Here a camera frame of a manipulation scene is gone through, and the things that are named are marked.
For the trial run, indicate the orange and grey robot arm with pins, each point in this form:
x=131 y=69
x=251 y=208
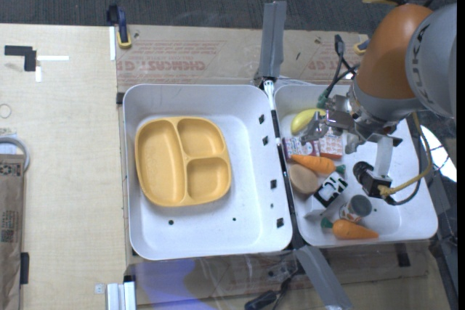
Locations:
x=399 y=58

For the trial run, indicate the white plastic tray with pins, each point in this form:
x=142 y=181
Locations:
x=407 y=192
x=203 y=170

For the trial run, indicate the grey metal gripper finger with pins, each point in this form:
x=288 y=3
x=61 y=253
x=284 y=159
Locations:
x=351 y=143
x=311 y=133

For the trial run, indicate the orange and white carton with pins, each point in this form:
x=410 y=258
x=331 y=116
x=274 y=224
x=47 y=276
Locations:
x=332 y=147

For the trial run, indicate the black and white cube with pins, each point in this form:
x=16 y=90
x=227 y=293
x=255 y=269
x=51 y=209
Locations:
x=330 y=188

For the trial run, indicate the tan bread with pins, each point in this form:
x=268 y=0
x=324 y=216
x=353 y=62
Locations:
x=303 y=179

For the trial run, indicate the orange carrot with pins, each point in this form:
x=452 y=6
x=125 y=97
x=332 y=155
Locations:
x=314 y=162
x=352 y=229

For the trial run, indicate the small can with grey lid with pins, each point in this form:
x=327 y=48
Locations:
x=356 y=210

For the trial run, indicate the brown cardboard board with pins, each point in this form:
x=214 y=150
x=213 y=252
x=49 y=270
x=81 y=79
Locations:
x=203 y=58

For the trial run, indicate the pink and white carton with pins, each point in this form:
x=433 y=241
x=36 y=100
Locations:
x=298 y=147

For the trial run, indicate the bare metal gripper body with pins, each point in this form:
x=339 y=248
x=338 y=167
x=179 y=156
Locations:
x=341 y=115

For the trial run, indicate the yellow divided plate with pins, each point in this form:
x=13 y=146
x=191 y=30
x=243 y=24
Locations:
x=183 y=161

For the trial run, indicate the black cylinder on white bracket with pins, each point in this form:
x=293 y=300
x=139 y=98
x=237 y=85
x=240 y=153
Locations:
x=374 y=176

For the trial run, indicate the yellow banana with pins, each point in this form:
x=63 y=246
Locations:
x=301 y=120

